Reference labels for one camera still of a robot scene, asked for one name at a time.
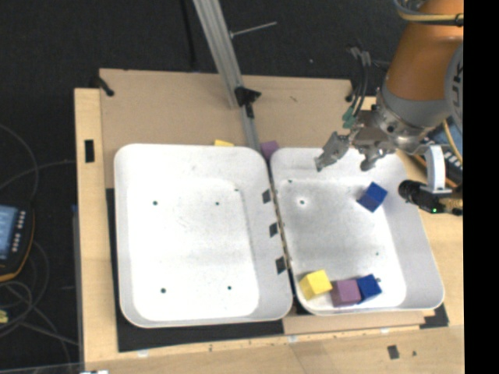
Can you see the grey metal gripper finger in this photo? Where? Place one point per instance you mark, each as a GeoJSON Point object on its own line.
{"type": "Point", "coordinates": [372, 160]}
{"type": "Point", "coordinates": [332, 152]}

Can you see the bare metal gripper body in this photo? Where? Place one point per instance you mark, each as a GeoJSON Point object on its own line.
{"type": "Point", "coordinates": [384, 135]}

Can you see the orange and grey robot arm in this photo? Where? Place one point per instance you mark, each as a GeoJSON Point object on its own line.
{"type": "Point", "coordinates": [423, 64]}

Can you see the blue cube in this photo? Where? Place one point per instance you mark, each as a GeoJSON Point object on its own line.
{"type": "Point", "coordinates": [372, 197]}
{"type": "Point", "coordinates": [370, 286]}

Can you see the purple cube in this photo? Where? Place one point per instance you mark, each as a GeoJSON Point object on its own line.
{"type": "Point", "coordinates": [270, 148]}
{"type": "Point", "coordinates": [345, 292]}

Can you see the white plastic tray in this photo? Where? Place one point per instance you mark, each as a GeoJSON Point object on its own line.
{"type": "Point", "coordinates": [195, 240]}
{"type": "Point", "coordinates": [335, 240]}

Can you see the yellow cube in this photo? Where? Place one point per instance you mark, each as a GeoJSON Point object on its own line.
{"type": "Point", "coordinates": [315, 284]}
{"type": "Point", "coordinates": [223, 143]}

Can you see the brown cardboard board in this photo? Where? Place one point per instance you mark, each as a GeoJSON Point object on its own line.
{"type": "Point", "coordinates": [167, 107]}

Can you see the black cylinder on white bracket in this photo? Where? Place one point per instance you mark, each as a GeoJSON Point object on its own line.
{"type": "Point", "coordinates": [436, 170]}

